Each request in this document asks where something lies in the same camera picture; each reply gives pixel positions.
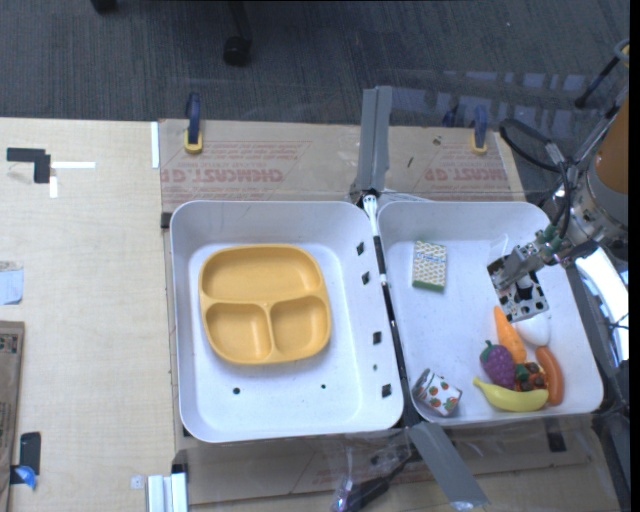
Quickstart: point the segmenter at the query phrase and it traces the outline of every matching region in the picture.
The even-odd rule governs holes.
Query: purple toy eggplant
[[[487,348],[480,354],[480,364],[491,382],[503,388],[513,389],[516,385],[516,365],[511,353],[502,345],[493,345],[486,340]]]

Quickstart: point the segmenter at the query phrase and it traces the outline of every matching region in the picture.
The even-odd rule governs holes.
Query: sponge
[[[447,248],[444,245],[417,241],[413,247],[412,285],[441,292],[444,290]]]

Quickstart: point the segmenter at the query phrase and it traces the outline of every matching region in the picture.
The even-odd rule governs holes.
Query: toy sausage
[[[560,366],[558,365],[558,361],[546,346],[538,347],[536,349],[536,359],[547,374],[547,379],[549,381],[549,404],[560,404],[564,398],[564,378],[562,376]]]

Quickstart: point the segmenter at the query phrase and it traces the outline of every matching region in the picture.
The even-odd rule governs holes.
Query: carrot
[[[515,327],[509,323],[500,306],[494,306],[493,316],[496,321],[498,342],[511,353],[511,357],[516,364],[524,363],[527,358],[527,349]]]
[[[549,390],[548,402],[551,405],[558,405],[564,398],[564,379],[562,371],[558,365],[558,360],[549,350],[549,347],[538,347],[536,349],[536,359],[544,369],[549,380],[547,389]]]

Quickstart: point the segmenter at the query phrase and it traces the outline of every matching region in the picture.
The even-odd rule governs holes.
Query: toy banana
[[[483,382],[478,377],[474,377],[473,383],[482,390],[491,405],[510,412],[537,411],[544,406],[549,398],[549,391],[546,389],[513,391]]]

